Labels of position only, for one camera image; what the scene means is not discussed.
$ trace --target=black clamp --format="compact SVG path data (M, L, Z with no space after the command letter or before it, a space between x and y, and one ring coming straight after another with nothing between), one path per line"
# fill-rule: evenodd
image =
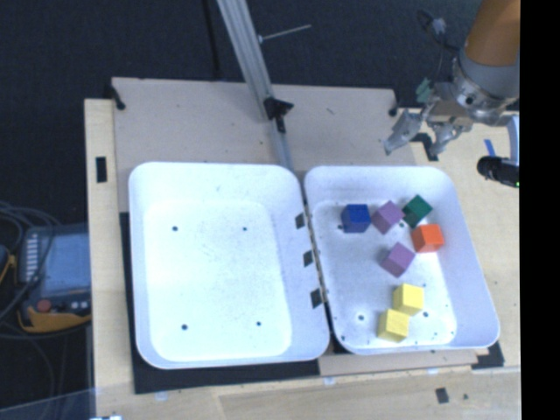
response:
M264 109L269 120L276 120L276 128L285 134L284 116L294 107L291 102L280 101L272 96L264 100Z

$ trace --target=cube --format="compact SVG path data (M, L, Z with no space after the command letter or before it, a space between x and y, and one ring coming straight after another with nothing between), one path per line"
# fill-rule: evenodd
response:
M402 210L404 211L404 221L412 228L415 228L418 223L431 212L432 207L422 196L417 194L402 208Z
M435 252L445 244L438 224L423 224L410 234L414 249L418 253Z
M365 204L348 204L340 215L342 228L347 234L365 232L371 224L368 206Z
M381 262L381 267L398 278L410 266L414 256L414 252L398 242Z
M371 222L382 233L386 234L398 221L404 217L404 212L393 201L380 206L372 215Z
M379 316L377 337L393 342L401 342L409 335L408 314L388 308Z
M414 316L424 308L424 288L403 283L393 291L393 309Z

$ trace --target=black floor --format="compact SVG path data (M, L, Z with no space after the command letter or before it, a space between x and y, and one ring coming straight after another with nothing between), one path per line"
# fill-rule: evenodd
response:
M444 53L438 70L417 13L443 18L447 42L461 46L481 2L247 1L263 36L311 25L262 45L274 83L393 88L403 106L417 106L417 86L445 79L452 59ZM85 98L104 97L113 76L242 80L215 0L0 0L0 33L0 201L65 224L88 220ZM0 410L88 388L85 330L36 342L0 333Z

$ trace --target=table surface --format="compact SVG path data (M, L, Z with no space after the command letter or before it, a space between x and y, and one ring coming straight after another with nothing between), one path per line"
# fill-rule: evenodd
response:
M275 157L267 123L259 120L244 84L116 79L114 85L127 105L124 111L110 100L88 99L84 107L97 415L383 419L410 418L414 412L419 419L521 418L519 192L485 181L476 171L478 159L487 155L486 139L498 155L508 155L508 133L476 125L437 162L428 161L421 143L386 157L381 140L395 122L388 116L395 98L389 89L274 86L276 97L295 102L287 115L295 173L315 165L429 165L447 173L498 312L504 365L473 370L488 350L326 353L318 377L135 395L118 219L127 173L147 159L254 160L245 156L245 143L258 145L252 150L259 163L274 163ZM151 140L143 144L145 135L137 132L150 125ZM232 136L235 142L228 143ZM154 150L170 137L178 139L173 147ZM198 146L185 148L186 139ZM201 148L200 139L209 146ZM107 164L102 182L97 158ZM438 400L437 389L448 402Z

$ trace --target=white tray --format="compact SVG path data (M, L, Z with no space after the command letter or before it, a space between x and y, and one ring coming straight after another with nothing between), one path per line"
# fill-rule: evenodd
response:
M475 255L451 180L433 167L324 166L305 176L311 229L324 278L334 333L354 354L489 347L499 322ZM345 234L340 213L346 204L367 204L372 214L392 200L403 207L419 194L433 210L420 224L437 223L445 245L416 254L399 278L380 261L397 241L414 251L405 222L381 234ZM410 318L409 336L395 343L377 338L379 315L392 305L402 283L424 289L424 308Z
M292 173L141 164L129 178L129 213L136 343L152 366L308 361L326 350L330 333Z

